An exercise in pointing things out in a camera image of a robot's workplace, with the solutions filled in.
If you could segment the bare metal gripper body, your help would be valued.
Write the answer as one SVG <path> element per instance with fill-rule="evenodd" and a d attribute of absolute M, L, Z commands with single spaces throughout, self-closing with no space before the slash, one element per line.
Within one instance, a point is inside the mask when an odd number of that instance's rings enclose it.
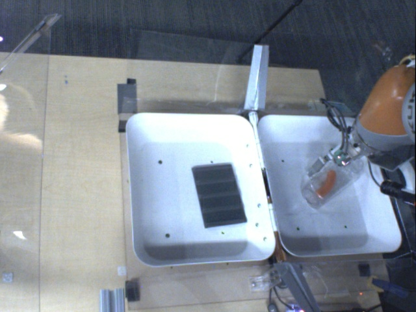
<path fill-rule="evenodd" d="M 326 158 L 337 166 L 347 166 L 353 161 L 370 155 L 371 148 L 364 142 L 345 138 L 341 140 L 341 143 L 338 146 L 329 150 L 326 154 Z"/>

